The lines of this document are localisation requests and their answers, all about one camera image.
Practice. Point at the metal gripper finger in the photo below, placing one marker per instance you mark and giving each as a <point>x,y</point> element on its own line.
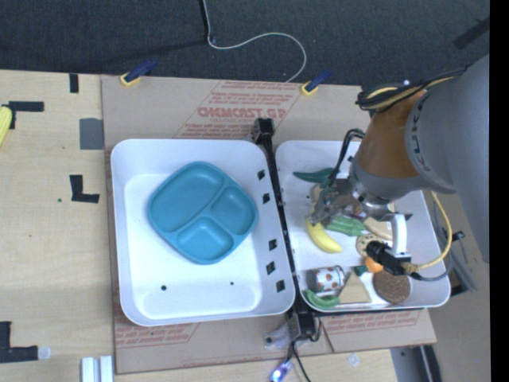
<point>318,212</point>
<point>333,214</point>

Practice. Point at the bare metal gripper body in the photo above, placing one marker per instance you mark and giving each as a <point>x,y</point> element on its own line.
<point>344,197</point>

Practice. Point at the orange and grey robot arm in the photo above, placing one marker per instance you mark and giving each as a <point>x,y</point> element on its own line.
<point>445,141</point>

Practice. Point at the green pea pods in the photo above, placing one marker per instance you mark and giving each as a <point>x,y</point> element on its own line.
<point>346,226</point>

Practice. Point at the yellow banana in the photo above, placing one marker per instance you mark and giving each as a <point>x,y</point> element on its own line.
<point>324,240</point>

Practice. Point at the thin black rod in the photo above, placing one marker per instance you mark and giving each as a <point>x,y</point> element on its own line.
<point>283,221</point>

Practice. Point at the dark green chili pepper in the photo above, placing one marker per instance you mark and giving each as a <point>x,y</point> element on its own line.
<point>312,175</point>

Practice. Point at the chocolate chip biscuit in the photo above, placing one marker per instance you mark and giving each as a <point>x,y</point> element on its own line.
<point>364,243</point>

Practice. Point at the tan bread slice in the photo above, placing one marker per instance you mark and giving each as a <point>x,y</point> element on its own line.
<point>378,227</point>

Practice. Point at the white plastic tray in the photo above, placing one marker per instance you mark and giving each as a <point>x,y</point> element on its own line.
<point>302,261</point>
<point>131,253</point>

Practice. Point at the orange fruit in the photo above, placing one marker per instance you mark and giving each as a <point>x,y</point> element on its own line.
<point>373,266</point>

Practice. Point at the white can with strawberry print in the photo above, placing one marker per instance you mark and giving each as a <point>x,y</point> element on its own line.
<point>328,280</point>

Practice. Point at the tan triangular sandwich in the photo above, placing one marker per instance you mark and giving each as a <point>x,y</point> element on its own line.
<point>354,291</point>

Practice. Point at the green curved bean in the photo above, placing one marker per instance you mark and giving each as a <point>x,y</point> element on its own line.
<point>318,300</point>

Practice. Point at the brown round biscuit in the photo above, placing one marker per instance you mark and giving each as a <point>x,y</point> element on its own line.
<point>391,288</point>

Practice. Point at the blue divided plate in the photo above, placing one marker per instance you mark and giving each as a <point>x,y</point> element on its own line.
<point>199,213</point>

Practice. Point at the brown cardboard board red print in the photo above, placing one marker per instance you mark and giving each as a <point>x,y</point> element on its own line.
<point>159,106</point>

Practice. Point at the yellow corn cob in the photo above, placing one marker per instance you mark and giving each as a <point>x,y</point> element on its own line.
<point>4,125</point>

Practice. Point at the black cylinder on white bracket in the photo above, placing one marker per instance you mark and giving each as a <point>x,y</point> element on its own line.
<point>399,233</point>

